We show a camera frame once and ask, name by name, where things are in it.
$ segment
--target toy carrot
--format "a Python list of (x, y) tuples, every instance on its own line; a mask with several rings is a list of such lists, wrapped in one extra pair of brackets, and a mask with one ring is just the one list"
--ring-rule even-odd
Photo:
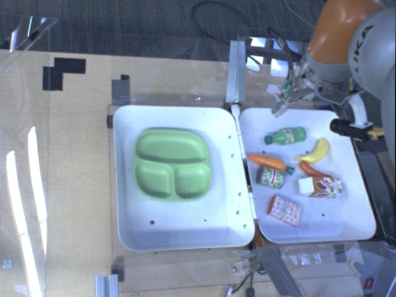
[(286, 166), (285, 162), (279, 158), (256, 154), (248, 154), (247, 158), (263, 167), (273, 168), (278, 171), (287, 171), (290, 175), (295, 170), (293, 167)]
[(329, 174), (321, 173), (320, 171), (315, 170), (313, 167), (310, 166), (306, 161), (301, 161), (299, 167), (303, 170), (310, 177), (328, 177), (333, 178), (333, 176)]

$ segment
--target green plate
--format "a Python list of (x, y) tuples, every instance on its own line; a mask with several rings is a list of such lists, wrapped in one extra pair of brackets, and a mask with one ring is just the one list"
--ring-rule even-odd
[(137, 187), (151, 199), (195, 200), (210, 189), (208, 146), (195, 133), (147, 130), (136, 138), (132, 161)]

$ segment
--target green bottle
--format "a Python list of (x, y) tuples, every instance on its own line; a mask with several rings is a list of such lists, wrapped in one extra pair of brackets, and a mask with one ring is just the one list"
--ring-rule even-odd
[(264, 137), (265, 144), (291, 144), (302, 142), (307, 137), (307, 134), (303, 127), (288, 127), (286, 129), (282, 129), (275, 133), (273, 136)]

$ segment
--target yellow banana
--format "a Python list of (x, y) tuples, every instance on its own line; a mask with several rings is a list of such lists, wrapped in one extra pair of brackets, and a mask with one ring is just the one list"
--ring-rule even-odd
[(315, 149), (307, 155), (296, 157), (298, 161), (306, 161), (309, 164), (316, 163), (324, 158), (329, 152), (329, 143), (325, 138), (321, 138), (317, 141)]

